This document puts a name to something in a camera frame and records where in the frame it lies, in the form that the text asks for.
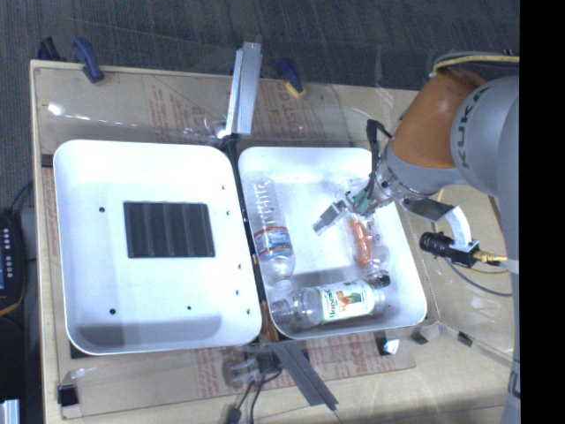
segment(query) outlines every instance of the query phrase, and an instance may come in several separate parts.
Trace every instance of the cable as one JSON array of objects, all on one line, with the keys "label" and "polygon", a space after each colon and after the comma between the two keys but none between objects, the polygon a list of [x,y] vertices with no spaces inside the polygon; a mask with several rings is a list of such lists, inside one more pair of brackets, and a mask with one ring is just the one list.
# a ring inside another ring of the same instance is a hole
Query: cable
[{"label": "cable", "polygon": [[444,67],[452,66],[454,64],[461,64],[461,63],[475,63],[475,62],[493,62],[493,63],[502,63],[502,64],[519,64],[520,57],[512,57],[509,55],[502,55],[502,54],[485,54],[485,53],[478,53],[472,55],[459,55],[455,57],[449,57],[447,59],[442,59],[440,61],[436,60],[433,63],[433,71],[432,74],[435,74],[437,71]]},{"label": "cable", "polygon": [[18,204],[19,199],[24,195],[24,193],[29,190],[32,186],[34,185],[34,181],[29,181],[27,184],[25,184],[20,190],[19,192],[16,194],[16,197],[13,199],[13,201],[11,202],[11,205],[3,212],[5,214],[9,214],[9,215],[13,215],[16,204]]},{"label": "cable", "polygon": [[497,292],[497,291],[493,291],[492,289],[488,289],[485,286],[481,286],[478,283],[475,283],[474,281],[470,280],[467,276],[465,276],[463,273],[461,273],[459,271],[459,269],[456,269],[455,266],[449,262],[447,259],[445,260],[445,262],[449,265],[449,267],[457,273],[457,275],[459,275],[464,281],[466,281],[467,283],[469,283],[470,285],[472,285],[473,287],[476,287],[478,289],[480,289],[483,292],[486,293],[490,293],[493,295],[496,295],[497,297],[512,297],[512,293],[506,293],[506,292]]},{"label": "cable", "polygon": [[[439,192],[438,195],[436,196],[436,200],[438,202],[441,202],[441,198],[443,197],[443,194],[445,192],[445,188],[442,188]],[[432,231],[437,233],[438,232],[438,228],[437,228],[437,223],[436,222],[432,222]],[[445,262],[448,264],[448,266],[459,276],[461,277],[466,283],[472,285],[473,287],[476,287],[477,289],[486,292],[486,293],[490,293],[492,295],[495,295],[497,297],[512,297],[512,293],[506,293],[506,292],[498,292],[498,291],[493,291],[492,289],[488,289],[485,286],[482,286],[478,283],[475,283],[474,281],[472,281],[471,279],[469,279],[466,275],[464,275],[459,269],[457,269],[449,260],[445,259]],[[500,270],[500,271],[496,271],[496,272],[485,272],[484,270],[478,270],[478,269],[469,269],[472,272],[475,273],[479,273],[479,274],[483,274],[483,275],[500,275],[500,274],[507,274],[508,270],[504,269],[504,270]]]},{"label": "cable", "polygon": [[19,334],[24,334],[24,329],[22,328],[22,326],[14,319],[12,319],[8,314],[0,315],[0,321],[8,322],[14,329],[18,331]]},{"label": "cable", "polygon": [[485,51],[485,50],[455,50],[448,52],[446,54],[440,55],[439,57],[433,60],[433,63],[439,63],[440,61],[449,60],[452,58],[460,58],[460,57],[469,57],[471,55],[488,55],[488,56],[498,56],[498,55],[505,55],[507,57],[519,57],[517,52],[514,52],[512,49],[505,49],[502,53],[499,52],[492,52],[492,51]]},{"label": "cable", "polygon": [[373,197],[375,172],[377,171],[377,164],[380,159],[380,146],[379,140],[377,139],[377,131],[380,130],[387,137],[392,138],[392,135],[385,129],[383,123],[377,121],[376,119],[367,119],[366,134],[369,140],[369,145],[371,146],[371,176],[369,177],[369,182],[367,183],[366,196],[371,199]]},{"label": "cable", "polygon": [[[444,192],[445,192],[445,188],[442,188],[442,189],[438,192],[438,195],[436,196],[435,200],[438,201],[438,202],[441,202],[441,198],[443,197]],[[439,231],[438,231],[438,224],[437,224],[436,222],[432,222],[432,231],[433,231],[434,233],[439,232]],[[495,257],[499,257],[499,258],[501,258],[501,259],[506,260],[506,256],[498,256],[498,255],[495,255]],[[469,268],[469,270],[470,270],[471,272],[478,273],[478,274],[480,274],[480,275],[505,275],[505,274],[507,274],[507,273],[509,272],[508,269],[496,270],[496,271],[494,271],[494,272],[489,272],[489,271],[485,271],[485,270],[475,269],[475,268],[473,268],[473,267]]]},{"label": "cable", "polygon": [[276,377],[278,377],[280,374],[283,373],[283,370],[279,367],[276,369],[275,371],[275,375],[273,375],[272,377],[268,378],[267,380],[265,379],[265,374],[263,373],[261,375],[261,381],[259,383],[259,385],[257,385],[257,392],[255,393],[255,397],[253,398],[253,401],[251,403],[251,410],[249,412],[249,424],[254,424],[254,420],[253,420],[253,409],[255,408],[255,404],[257,403],[257,398],[259,397],[259,394],[261,393],[261,390],[263,388],[263,386],[266,383],[271,382],[272,380],[274,380]]},{"label": "cable", "polygon": [[[275,372],[274,375],[272,375],[271,377],[269,377],[268,379],[266,379],[266,375],[269,372]],[[249,384],[247,385],[247,388],[245,389],[244,395],[241,398],[241,400],[239,401],[239,404],[236,407],[233,407],[230,409],[230,411],[228,412],[228,417],[226,420],[226,424],[238,424],[239,420],[241,420],[241,406],[244,404],[245,400],[247,399],[247,396],[249,396],[249,392],[251,391],[251,388],[253,386],[255,386],[257,388],[257,391],[255,392],[255,397],[253,398],[252,404],[251,404],[251,411],[250,411],[250,415],[249,415],[249,422],[250,424],[253,424],[253,409],[255,408],[255,404],[257,403],[257,398],[259,397],[259,394],[261,393],[261,390],[263,389],[263,386],[265,385],[265,383],[269,383],[270,381],[274,380],[276,377],[278,377],[280,374],[283,373],[283,370],[279,367],[277,369],[268,369],[267,371],[261,373],[260,375],[260,381],[256,382],[256,379],[252,379]]]}]

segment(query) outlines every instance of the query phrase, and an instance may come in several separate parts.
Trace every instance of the gray carpet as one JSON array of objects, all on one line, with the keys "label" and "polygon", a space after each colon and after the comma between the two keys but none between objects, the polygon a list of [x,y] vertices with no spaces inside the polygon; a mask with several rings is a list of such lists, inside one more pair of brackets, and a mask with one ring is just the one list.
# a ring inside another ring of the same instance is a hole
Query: gray carpet
[{"label": "gray carpet", "polygon": [[101,64],[229,74],[260,34],[263,77],[287,57],[306,81],[419,89],[451,50],[519,52],[520,0],[0,0],[0,30],[6,208],[33,175],[28,62],[47,36],[71,61],[85,36]]}]

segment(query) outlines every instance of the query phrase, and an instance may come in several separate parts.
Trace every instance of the plastic water bottle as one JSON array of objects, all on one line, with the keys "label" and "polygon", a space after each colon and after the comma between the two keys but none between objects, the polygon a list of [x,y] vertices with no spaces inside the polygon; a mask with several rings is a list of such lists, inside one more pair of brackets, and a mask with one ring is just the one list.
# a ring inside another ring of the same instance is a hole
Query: plastic water bottle
[{"label": "plastic water bottle", "polygon": [[388,247],[379,241],[373,242],[371,248],[371,260],[369,261],[369,269],[375,270],[388,270],[390,265],[390,250]]},{"label": "plastic water bottle", "polygon": [[288,280],[294,271],[295,255],[275,184],[263,174],[244,180],[247,216],[263,279],[270,285]]},{"label": "plastic water bottle", "polygon": [[386,307],[383,289],[390,284],[388,272],[381,271],[354,281],[302,287],[271,304],[271,316],[278,325],[304,331],[344,319],[382,314]]}]

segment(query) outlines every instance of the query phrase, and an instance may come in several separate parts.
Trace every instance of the vent slot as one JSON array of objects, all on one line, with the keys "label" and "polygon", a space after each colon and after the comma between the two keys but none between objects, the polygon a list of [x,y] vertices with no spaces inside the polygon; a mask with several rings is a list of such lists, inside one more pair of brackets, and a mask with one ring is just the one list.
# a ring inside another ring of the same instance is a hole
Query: vent slot
[{"label": "vent slot", "polygon": [[206,204],[127,201],[124,217],[129,258],[215,256]]}]

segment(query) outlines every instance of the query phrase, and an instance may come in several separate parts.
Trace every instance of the clear plastic sheet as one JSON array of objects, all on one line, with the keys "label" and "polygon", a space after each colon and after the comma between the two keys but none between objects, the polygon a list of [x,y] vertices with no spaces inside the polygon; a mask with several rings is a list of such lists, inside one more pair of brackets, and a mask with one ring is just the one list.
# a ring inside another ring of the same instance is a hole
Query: clear plastic sheet
[{"label": "clear plastic sheet", "polygon": [[[219,143],[215,134],[228,108],[229,76],[106,68],[104,81],[92,84],[78,64],[49,62],[36,62],[31,73],[35,136],[39,141],[36,154],[46,165],[62,143],[74,139],[210,146]],[[391,93],[382,88],[328,84],[312,83],[306,87],[307,96],[296,100],[282,81],[263,79],[256,103],[255,132],[238,141],[238,151],[250,146],[367,148],[367,118],[376,118],[394,131],[398,118],[415,95],[402,90]],[[81,397],[78,405],[63,407],[63,416],[84,417],[241,392],[244,379],[252,370],[243,369],[241,382],[235,382],[233,376],[224,372],[226,360],[245,362],[245,348],[231,352],[203,349],[72,357],[64,328],[51,168],[41,169],[40,181],[47,220],[59,382],[76,385]],[[457,186],[446,190],[441,198],[454,205],[463,201],[473,238],[481,241],[483,249],[503,254],[500,229],[485,195],[467,186]],[[447,332],[454,337],[467,337],[489,356],[503,362],[509,360],[513,344],[511,299],[490,292],[509,292],[508,275],[479,278],[478,273],[464,271],[473,281],[462,279],[443,259],[419,251],[419,236],[430,231],[430,223],[398,210],[426,294],[428,314],[420,329],[437,329],[427,335]],[[448,233],[447,227],[441,230]],[[314,339],[308,343],[313,345],[308,351],[323,380],[405,369],[414,366],[410,350],[403,344],[412,330],[400,332],[400,350],[394,355],[381,356],[371,334]],[[199,367],[207,371],[200,372]],[[190,375],[199,380],[191,383]],[[281,377],[271,387],[291,384],[290,378]]]}]

